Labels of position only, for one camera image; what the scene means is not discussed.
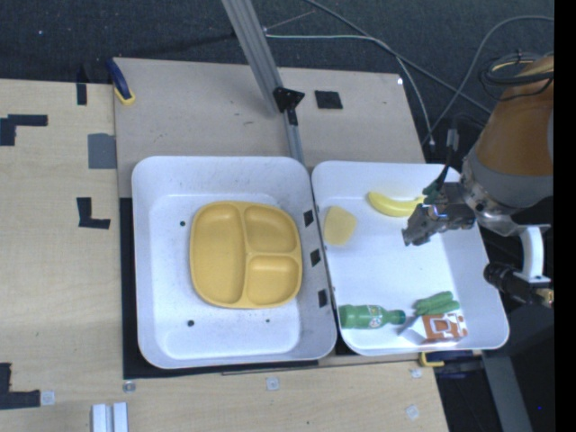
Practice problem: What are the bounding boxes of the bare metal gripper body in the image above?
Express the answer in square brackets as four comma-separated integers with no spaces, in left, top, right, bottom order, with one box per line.
[430,178,519,237]

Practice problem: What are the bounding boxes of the yellow banana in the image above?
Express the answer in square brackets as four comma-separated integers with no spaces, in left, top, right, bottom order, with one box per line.
[367,190,427,219]

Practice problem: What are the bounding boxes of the white plastic tray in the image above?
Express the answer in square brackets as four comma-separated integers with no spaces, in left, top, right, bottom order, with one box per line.
[130,155,338,371]
[310,159,511,358]

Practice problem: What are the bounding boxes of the green bean pods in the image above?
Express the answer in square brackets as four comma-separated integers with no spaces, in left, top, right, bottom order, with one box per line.
[413,291,462,318]

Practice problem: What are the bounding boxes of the pale yellow slice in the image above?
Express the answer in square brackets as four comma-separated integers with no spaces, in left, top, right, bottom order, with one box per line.
[322,205,358,248]

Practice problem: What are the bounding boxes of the green plastic bottle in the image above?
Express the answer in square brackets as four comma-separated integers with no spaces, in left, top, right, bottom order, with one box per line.
[337,303,407,331]

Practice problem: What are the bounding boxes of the orange and white carton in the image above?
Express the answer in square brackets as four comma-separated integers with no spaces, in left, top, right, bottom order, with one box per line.
[397,311,469,346]

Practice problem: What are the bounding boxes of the yellow divided plate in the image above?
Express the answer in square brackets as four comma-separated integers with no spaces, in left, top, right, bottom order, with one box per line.
[188,200,303,311]

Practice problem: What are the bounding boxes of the pale wood board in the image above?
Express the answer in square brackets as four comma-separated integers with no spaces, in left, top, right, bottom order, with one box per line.
[111,56,485,376]

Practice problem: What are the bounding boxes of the black cylinder on white bracket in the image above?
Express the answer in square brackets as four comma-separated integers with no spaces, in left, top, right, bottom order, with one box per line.
[483,224,554,309]

